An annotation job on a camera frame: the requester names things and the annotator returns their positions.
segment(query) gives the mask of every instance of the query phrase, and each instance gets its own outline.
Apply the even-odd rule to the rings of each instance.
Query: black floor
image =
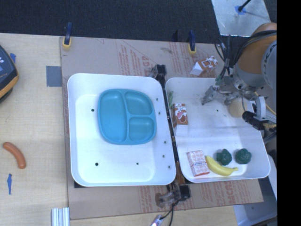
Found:
[[[264,0],[277,22],[277,0]],[[196,42],[214,43],[220,36],[211,0],[0,0],[0,32],[182,41],[193,30]]]

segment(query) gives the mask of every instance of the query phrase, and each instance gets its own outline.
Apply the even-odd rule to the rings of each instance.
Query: banana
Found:
[[[222,176],[229,176],[232,174],[232,172],[234,171],[238,171],[237,167],[234,168],[228,168],[228,167],[224,167],[222,165],[220,165],[216,160],[214,160],[211,156],[205,156],[206,162],[207,162],[207,166],[208,168],[218,174],[218,175],[222,175]]]

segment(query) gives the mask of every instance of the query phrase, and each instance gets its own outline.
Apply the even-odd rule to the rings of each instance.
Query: sausage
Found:
[[[12,144],[10,142],[5,142],[5,143],[3,143],[3,148],[8,150],[10,153],[12,153],[14,155],[14,157],[17,160],[18,167],[20,169],[24,169],[26,167],[25,158],[18,147],[16,147],[14,144]]]

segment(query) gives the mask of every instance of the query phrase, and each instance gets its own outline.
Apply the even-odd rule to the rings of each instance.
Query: divided blue plate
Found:
[[[156,135],[156,115],[150,98],[136,90],[109,89],[98,100],[102,136],[119,145],[144,144]]]

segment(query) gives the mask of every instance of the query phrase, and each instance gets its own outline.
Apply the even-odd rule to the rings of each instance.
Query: wooden table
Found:
[[[59,36],[0,33],[0,45],[16,55],[20,79],[0,104],[0,143],[23,152],[19,169],[0,150],[0,225],[49,226],[52,208],[68,207],[62,87],[47,87],[46,66],[61,66]],[[12,175],[11,194],[8,175]],[[71,226],[150,225],[157,213],[71,220]],[[162,226],[169,224],[169,217]],[[172,226],[235,226],[233,206],[180,210]]]

